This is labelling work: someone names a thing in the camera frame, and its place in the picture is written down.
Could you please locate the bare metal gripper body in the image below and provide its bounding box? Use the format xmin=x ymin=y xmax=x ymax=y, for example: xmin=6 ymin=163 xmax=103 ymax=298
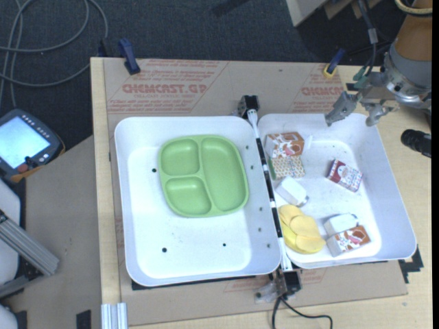
xmin=356 ymin=73 xmax=432 ymax=111

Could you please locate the orange and white carton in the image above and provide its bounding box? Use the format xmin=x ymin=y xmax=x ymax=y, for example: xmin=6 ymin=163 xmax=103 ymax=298
xmin=264 ymin=132 xmax=307 ymax=159
xmin=325 ymin=225 xmax=372 ymax=258

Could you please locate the red and white carton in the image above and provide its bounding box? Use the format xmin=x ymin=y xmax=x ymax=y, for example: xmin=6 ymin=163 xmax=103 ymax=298
xmin=325 ymin=158 xmax=364 ymax=193

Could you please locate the white plastic tray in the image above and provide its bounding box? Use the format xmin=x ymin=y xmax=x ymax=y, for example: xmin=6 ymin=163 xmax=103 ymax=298
xmin=257 ymin=112 xmax=418 ymax=270
xmin=114 ymin=115 xmax=283 ymax=287

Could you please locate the orange patterned packet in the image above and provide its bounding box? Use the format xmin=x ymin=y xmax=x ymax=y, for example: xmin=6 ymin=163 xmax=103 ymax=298
xmin=268 ymin=156 xmax=307 ymax=181

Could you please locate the thin black and white rod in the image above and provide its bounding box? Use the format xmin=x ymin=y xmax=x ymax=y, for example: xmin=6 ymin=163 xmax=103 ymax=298
xmin=247 ymin=109 xmax=289 ymax=271

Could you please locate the white bottle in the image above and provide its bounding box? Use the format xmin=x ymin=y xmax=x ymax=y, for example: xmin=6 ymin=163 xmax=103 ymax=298
xmin=274 ymin=175 xmax=310 ymax=208

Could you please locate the yellow chips packet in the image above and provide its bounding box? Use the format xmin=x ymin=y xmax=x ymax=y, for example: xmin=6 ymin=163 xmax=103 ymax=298
xmin=277 ymin=204 xmax=327 ymax=255

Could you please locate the green divided plate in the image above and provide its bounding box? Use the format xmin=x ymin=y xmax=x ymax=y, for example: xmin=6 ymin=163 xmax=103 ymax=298
xmin=157 ymin=134 xmax=250 ymax=219

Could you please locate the brown cardboard board red print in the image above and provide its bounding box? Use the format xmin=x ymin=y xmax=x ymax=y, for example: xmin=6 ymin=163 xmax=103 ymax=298
xmin=102 ymin=57 xmax=410 ymax=327

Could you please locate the black cylinder on white bracket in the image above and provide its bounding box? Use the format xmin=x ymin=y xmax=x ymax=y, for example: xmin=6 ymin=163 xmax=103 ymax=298
xmin=400 ymin=128 xmax=432 ymax=159

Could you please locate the black block with thin wires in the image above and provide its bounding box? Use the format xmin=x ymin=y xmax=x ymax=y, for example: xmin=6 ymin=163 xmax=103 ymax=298
xmin=254 ymin=269 xmax=303 ymax=304
xmin=236 ymin=95 xmax=260 ymax=118

